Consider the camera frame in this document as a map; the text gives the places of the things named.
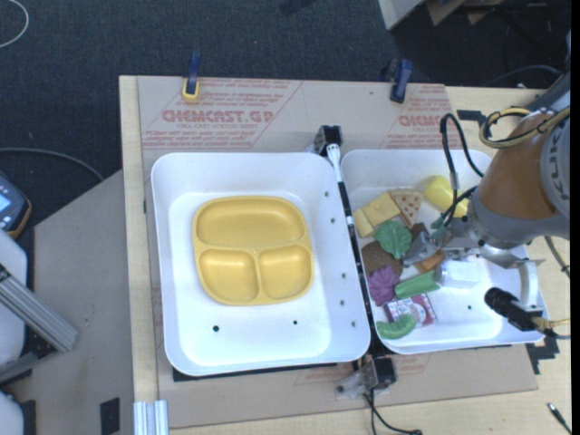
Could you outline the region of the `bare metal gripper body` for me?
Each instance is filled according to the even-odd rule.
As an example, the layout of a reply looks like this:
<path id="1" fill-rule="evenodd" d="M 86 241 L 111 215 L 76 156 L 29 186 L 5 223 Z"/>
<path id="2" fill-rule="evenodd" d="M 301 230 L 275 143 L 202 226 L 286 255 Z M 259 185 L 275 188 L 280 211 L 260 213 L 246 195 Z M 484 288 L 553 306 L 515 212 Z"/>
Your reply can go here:
<path id="1" fill-rule="evenodd" d="M 443 230 L 440 248 L 453 247 L 475 248 L 477 256 L 505 269 L 522 265 L 522 257 L 513 252 L 516 245 L 490 234 L 473 218 L 454 218 Z"/>

